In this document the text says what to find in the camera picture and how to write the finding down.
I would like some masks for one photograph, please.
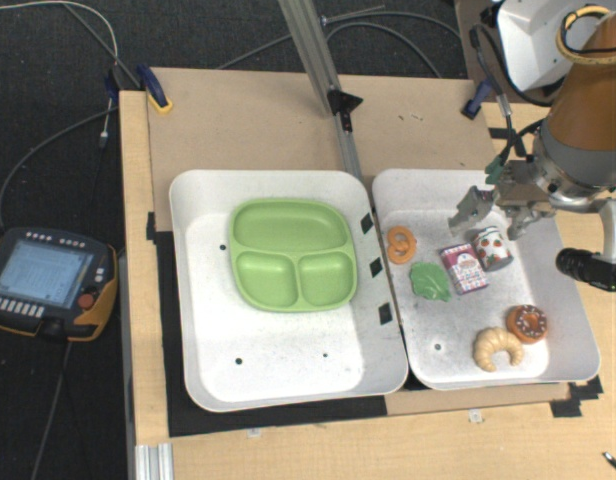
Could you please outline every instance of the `pink box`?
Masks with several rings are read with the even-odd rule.
[[[488,286],[486,274],[471,244],[448,247],[439,254],[459,295]]]

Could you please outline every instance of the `green plate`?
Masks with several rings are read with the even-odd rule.
[[[304,199],[256,199],[230,221],[230,257],[241,295],[268,311],[321,311],[357,289],[348,223],[335,208]]]

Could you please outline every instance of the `blue clamp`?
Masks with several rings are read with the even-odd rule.
[[[477,117],[477,114],[481,109],[481,104],[488,97],[490,91],[492,91],[492,85],[486,78],[486,80],[479,84],[477,91],[475,92],[475,96],[468,103],[466,103],[466,106],[462,109],[461,113],[470,119]]]
[[[172,101],[166,96],[164,90],[153,73],[152,69],[147,64],[139,64],[137,73],[141,78],[142,85],[148,93],[148,100],[160,114],[167,114],[172,110]]]

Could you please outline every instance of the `croissant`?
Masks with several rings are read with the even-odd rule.
[[[491,357],[501,350],[508,352],[512,366],[517,366],[524,358],[524,349],[519,338],[501,327],[489,327],[477,334],[473,358],[482,370],[494,372],[497,367]]]

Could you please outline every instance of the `screen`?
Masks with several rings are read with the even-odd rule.
[[[70,309],[93,255],[18,240],[0,275],[0,295]]]

